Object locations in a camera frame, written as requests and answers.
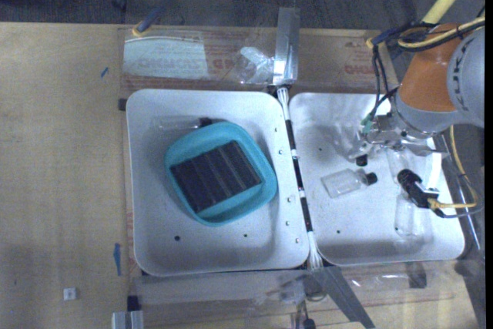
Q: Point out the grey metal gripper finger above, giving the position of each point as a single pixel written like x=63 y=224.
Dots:
x=356 y=148
x=373 y=152

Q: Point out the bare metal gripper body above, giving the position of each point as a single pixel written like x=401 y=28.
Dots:
x=385 y=131

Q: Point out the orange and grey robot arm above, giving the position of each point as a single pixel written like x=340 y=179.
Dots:
x=427 y=81

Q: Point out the clear plastic bottle black cap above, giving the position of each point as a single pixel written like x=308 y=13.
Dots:
x=341 y=183
x=361 y=161

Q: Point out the thin black and white rod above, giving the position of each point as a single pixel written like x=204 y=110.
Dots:
x=297 y=169

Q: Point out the white plastic tray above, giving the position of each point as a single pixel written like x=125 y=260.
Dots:
x=358 y=227
x=215 y=246

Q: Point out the black ridged rectangular block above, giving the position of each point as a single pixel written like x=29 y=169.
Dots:
x=215 y=177

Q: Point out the blue divided plate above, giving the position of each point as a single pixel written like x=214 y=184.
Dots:
x=181 y=154

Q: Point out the small white square block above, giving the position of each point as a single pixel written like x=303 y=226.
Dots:
x=70 y=293

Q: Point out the black cylinder on white bracket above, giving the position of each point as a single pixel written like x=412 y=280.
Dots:
x=414 y=186

